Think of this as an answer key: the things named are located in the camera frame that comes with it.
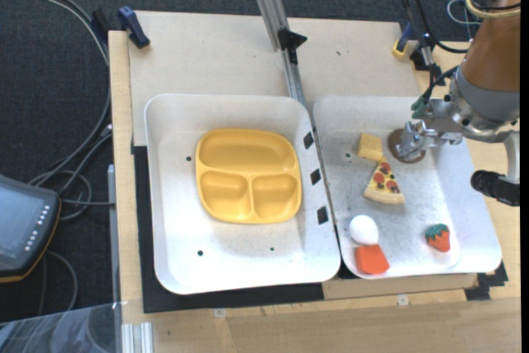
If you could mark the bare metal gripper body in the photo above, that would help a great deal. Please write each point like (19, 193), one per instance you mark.
(456, 120)

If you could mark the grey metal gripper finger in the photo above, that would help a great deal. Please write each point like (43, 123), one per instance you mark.
(423, 144)
(407, 146)

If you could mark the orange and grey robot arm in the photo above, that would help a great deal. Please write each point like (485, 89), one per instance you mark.
(492, 49)

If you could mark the brown round biscuit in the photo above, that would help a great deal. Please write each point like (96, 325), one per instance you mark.
(394, 142)

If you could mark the yellow cheese block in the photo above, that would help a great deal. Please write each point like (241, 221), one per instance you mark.
(369, 146)

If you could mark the pizza slice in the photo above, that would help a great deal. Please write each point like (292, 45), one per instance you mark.
(383, 186)

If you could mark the white plastic tray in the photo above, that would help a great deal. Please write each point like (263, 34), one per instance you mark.
(434, 211)
(177, 219)

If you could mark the white egg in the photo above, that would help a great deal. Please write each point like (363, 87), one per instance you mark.
(363, 229)

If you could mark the red strawberry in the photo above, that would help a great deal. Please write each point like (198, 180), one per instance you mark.
(439, 239)

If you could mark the orange wedge block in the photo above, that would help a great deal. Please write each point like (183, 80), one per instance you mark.
(370, 260)

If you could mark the yellow divided plate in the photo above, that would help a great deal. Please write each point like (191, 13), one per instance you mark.
(248, 149)

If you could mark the black cylinder on white bracket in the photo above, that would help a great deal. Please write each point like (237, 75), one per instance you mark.
(494, 182)

